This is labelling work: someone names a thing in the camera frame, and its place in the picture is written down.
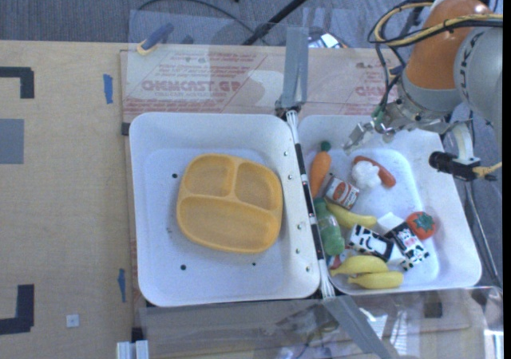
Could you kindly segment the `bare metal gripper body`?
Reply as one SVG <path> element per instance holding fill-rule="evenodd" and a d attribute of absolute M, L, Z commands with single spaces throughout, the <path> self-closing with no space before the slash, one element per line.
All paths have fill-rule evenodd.
<path fill-rule="evenodd" d="M 390 141 L 401 131 L 420 129 L 438 135 L 450 129 L 453 106 L 427 108 L 411 100 L 395 100 L 379 105 L 373 113 L 374 130 Z"/>

